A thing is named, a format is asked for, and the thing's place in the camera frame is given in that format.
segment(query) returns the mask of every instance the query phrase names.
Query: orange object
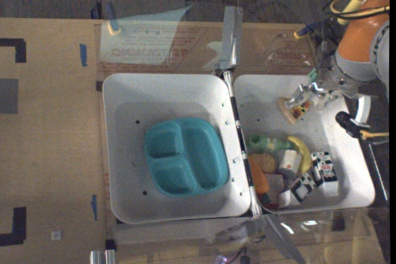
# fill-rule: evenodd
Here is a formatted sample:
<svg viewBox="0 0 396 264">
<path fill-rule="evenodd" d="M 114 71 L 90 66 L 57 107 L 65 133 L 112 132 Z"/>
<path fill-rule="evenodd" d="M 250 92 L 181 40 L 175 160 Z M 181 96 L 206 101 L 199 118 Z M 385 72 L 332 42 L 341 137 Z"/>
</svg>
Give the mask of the orange object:
<svg viewBox="0 0 396 264">
<path fill-rule="evenodd" d="M 365 0 L 360 9 L 385 7 L 390 0 Z M 370 46 L 378 28 L 389 20 L 388 14 L 352 20 L 338 46 L 341 57 L 353 62 L 370 62 Z"/>
<path fill-rule="evenodd" d="M 264 172 L 251 157 L 249 157 L 249 164 L 252 172 L 254 187 L 256 188 L 257 194 L 265 194 L 270 190 L 270 186 Z"/>
</svg>

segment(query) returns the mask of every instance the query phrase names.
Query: blue divided dish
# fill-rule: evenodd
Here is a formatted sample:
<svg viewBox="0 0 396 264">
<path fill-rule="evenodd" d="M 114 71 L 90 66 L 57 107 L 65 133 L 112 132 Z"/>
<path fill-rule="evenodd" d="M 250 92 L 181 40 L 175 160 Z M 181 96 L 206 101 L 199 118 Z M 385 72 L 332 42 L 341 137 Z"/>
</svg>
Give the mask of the blue divided dish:
<svg viewBox="0 0 396 264">
<path fill-rule="evenodd" d="M 145 134 L 144 152 L 154 184 L 164 195 L 205 194 L 228 180 L 223 144 L 203 119 L 188 117 L 155 124 Z"/>
</svg>

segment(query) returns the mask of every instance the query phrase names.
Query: can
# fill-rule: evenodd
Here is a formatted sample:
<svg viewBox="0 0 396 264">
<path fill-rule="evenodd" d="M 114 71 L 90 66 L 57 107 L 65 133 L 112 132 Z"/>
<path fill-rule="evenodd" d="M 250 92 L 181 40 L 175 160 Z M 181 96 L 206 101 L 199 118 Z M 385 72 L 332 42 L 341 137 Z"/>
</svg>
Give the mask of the can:
<svg viewBox="0 0 396 264">
<path fill-rule="evenodd" d="M 301 155 L 294 150 L 285 150 L 283 158 L 280 161 L 278 172 L 288 180 L 297 178 L 297 171 L 301 163 Z"/>
</svg>

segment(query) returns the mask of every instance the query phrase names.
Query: blue mark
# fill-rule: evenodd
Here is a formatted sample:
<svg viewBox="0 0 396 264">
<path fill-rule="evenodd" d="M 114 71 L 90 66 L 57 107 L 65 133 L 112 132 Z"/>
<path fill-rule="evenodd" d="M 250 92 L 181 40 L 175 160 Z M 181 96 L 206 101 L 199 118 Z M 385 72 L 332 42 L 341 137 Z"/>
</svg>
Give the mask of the blue mark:
<svg viewBox="0 0 396 264">
<path fill-rule="evenodd" d="M 85 44 L 80 44 L 80 58 L 82 67 L 87 67 L 87 46 Z"/>
<path fill-rule="evenodd" d="M 98 203 L 96 195 L 92 195 L 91 206 L 93 211 L 93 218 L 95 221 L 98 221 Z"/>
</svg>

